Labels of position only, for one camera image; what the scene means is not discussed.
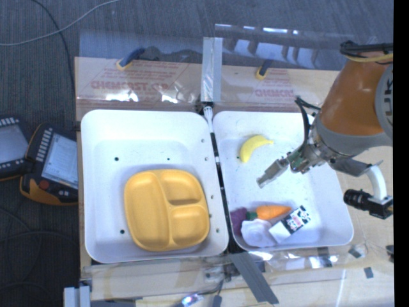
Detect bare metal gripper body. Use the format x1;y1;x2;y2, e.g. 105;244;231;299
286;138;383;178

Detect yellow banana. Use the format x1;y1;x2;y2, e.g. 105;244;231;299
239;134;275;164

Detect orange carrot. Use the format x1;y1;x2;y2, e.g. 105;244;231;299
245;205;293;221

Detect white plastic tray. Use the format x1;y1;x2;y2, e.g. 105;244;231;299
212;110;355;253
80;109;230;264

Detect white milk carton cow print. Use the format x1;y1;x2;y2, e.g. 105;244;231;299
268;205;312;244

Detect purple grapes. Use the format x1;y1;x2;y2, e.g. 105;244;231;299
229;207;249;237

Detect white round lumpy object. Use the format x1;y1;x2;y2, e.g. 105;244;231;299
240;219;277;248

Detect brown cardboard board red print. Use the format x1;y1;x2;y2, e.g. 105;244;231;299
73;56;394;307

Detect yellow divided plate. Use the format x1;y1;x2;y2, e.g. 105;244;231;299
123;168;212;253

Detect black cylinder on white bracket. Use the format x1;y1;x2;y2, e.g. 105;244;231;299
343;166;394;221

